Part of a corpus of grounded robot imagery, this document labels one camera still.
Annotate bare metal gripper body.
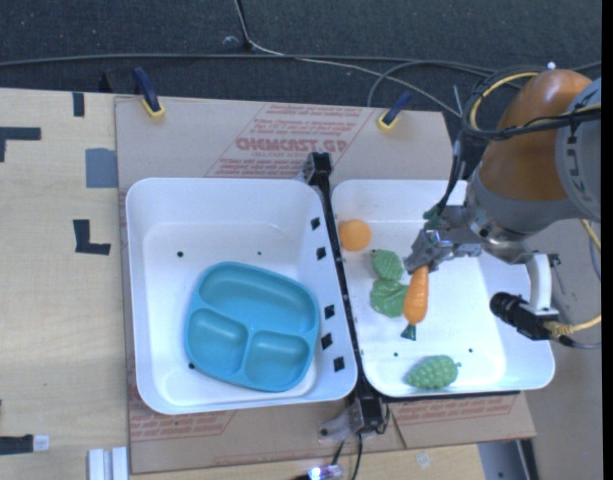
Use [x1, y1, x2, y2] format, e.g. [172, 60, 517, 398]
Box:
[424, 205, 533, 266]

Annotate brown cardboard board red print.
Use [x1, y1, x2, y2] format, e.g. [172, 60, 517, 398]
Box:
[113, 96, 537, 474]

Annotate blue divided plate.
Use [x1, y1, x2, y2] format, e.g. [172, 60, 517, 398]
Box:
[183, 260, 321, 394]

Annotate small green textured toy vegetable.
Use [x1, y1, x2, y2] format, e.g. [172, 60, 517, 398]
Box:
[371, 248, 405, 282]

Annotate white plastic tray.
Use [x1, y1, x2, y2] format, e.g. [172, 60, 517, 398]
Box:
[124, 176, 359, 416]
[330, 178, 557, 399]

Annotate thin black rod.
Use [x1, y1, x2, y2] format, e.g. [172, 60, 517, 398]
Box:
[315, 180, 373, 405]

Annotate green grapes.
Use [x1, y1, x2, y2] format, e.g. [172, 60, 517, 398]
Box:
[405, 354, 462, 391]

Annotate green toy lettuce leaf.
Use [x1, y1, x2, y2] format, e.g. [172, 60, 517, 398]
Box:
[369, 278, 410, 319]

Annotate black block with thin wires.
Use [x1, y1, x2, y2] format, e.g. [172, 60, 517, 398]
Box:
[304, 151, 334, 186]
[353, 395, 388, 435]

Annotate black cylinder on white bracket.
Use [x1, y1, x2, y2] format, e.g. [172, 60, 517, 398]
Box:
[489, 252, 561, 342]

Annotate orange carrot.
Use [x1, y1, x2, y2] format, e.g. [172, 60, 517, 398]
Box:
[399, 264, 431, 342]

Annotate orange toy fruit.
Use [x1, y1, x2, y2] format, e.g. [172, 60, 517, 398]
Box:
[338, 218, 373, 253]

